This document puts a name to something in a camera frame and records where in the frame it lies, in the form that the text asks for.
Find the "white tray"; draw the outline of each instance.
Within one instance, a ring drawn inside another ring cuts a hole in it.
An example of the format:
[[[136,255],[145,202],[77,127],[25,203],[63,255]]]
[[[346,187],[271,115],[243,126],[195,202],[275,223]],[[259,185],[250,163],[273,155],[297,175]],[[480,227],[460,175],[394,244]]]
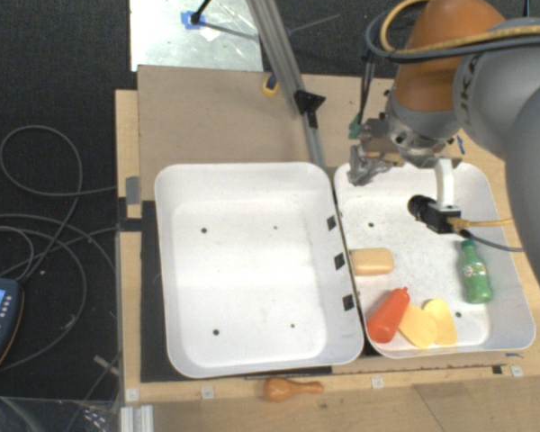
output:
[[[410,303],[423,306],[433,298],[444,299],[453,313],[458,332],[455,346],[419,349],[400,333],[387,344],[370,341],[384,356],[400,358],[458,352],[521,349],[534,340],[536,326],[510,253],[477,244],[486,263],[493,299],[487,304],[469,304],[459,273],[460,241],[455,234],[438,235],[408,212],[410,197],[422,194],[436,199],[432,170],[406,165],[377,175],[363,187],[347,180],[349,165],[335,174],[338,209],[348,249],[386,247],[394,255],[394,270],[387,275],[355,276],[356,288],[366,319],[387,293],[408,286]],[[486,176],[465,163],[454,171],[455,203],[469,220],[498,219]],[[502,228],[472,228],[471,231],[507,245]]]
[[[160,172],[155,192],[176,370],[203,378],[343,364],[361,353],[364,331],[322,170],[175,165]]]

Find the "wooden table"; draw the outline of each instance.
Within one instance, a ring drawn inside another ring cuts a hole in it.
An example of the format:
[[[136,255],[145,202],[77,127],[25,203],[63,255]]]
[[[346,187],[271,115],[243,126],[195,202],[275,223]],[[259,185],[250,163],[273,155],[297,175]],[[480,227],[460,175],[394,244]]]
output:
[[[263,80],[260,73],[141,67],[138,91],[116,92],[119,196],[129,219],[140,218],[141,201],[153,200],[154,178],[167,165],[308,159],[300,120],[281,95],[262,94]],[[359,79],[304,81],[328,98],[318,116],[331,173],[349,156]],[[366,116],[383,110],[391,83],[374,81]],[[464,145],[464,160],[489,178],[500,217],[509,216],[503,163],[469,139]],[[519,243],[513,226],[505,231],[510,245]],[[141,234],[123,230],[118,239],[123,395],[126,404],[154,404],[156,430],[540,430],[540,287],[524,255],[514,260],[536,324],[530,348],[361,357],[313,377],[323,394],[273,404],[262,399],[260,379],[140,381]],[[203,388],[213,388],[213,400],[203,400]]]

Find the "yellow cable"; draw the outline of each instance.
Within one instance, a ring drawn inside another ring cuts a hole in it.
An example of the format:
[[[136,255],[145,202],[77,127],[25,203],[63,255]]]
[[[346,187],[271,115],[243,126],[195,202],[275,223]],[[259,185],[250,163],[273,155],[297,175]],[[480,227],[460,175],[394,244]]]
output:
[[[468,227],[495,227],[506,226],[514,222],[512,218],[505,220],[463,220],[462,218],[448,218],[448,223],[454,230],[466,229]]]
[[[396,49],[388,42],[387,38],[387,32],[388,28],[390,27],[390,24],[394,20],[394,18],[398,15],[400,11],[402,11],[407,6],[411,6],[414,4],[418,4],[420,2],[428,2],[430,0],[404,0],[403,2],[397,4],[392,8],[392,10],[388,13],[388,16],[386,16],[386,19],[384,19],[384,22],[382,23],[382,27],[380,28],[380,44],[386,51],[395,51]]]
[[[474,35],[468,35],[465,37],[459,37],[457,39],[440,41],[439,43],[433,43],[431,45],[426,45],[424,47],[413,48],[413,49],[396,49],[388,42],[388,29],[392,21],[396,18],[398,13],[404,8],[420,3],[427,2],[430,0],[404,0],[403,2],[397,4],[392,8],[388,13],[382,27],[380,28],[380,44],[382,47],[389,52],[396,54],[416,54],[424,53],[427,51],[433,50],[448,50],[451,48],[459,48],[465,45],[472,45],[474,43],[481,43],[485,41],[494,41],[500,39],[507,39],[511,37],[519,37],[522,35],[540,35],[540,25],[531,25],[526,27],[510,27],[507,29],[498,29],[497,31],[488,31],[484,33],[478,33]]]
[[[459,48],[465,45],[472,45],[474,43],[507,39],[511,37],[519,37],[522,35],[540,35],[540,25],[530,25],[530,26],[525,26],[525,27],[510,27],[508,29],[498,29],[497,31],[488,31],[484,33],[478,33],[475,35],[468,35],[466,37],[460,37],[458,39],[440,41],[439,43],[426,45],[420,48],[397,49],[394,52],[397,54],[415,54],[415,53],[423,53],[425,51],[447,50],[451,48]]]

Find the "yellow sponge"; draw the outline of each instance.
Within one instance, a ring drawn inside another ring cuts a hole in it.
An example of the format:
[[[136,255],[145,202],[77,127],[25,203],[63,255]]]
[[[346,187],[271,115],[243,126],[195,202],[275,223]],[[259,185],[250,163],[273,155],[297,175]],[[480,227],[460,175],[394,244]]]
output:
[[[434,319],[420,307],[409,304],[398,330],[414,346],[430,347],[438,336],[438,328]]]
[[[442,299],[433,299],[428,301],[424,305],[424,312],[430,314],[430,316],[436,321],[438,328],[438,336],[436,338],[436,344],[440,346],[451,346],[458,342],[458,334],[456,333],[456,327],[448,309],[448,304]]]
[[[363,248],[350,252],[355,275],[382,275],[394,269],[394,257],[388,248]]]

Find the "bottle cap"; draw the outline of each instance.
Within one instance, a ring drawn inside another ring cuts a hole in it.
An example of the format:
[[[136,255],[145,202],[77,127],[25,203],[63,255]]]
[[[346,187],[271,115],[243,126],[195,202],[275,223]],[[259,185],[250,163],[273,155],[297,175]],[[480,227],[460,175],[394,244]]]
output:
[[[468,238],[467,240],[464,240],[462,242],[462,245],[461,245],[462,248],[475,247],[475,246],[476,246],[476,244],[474,243],[474,240],[472,240],[471,238]]]

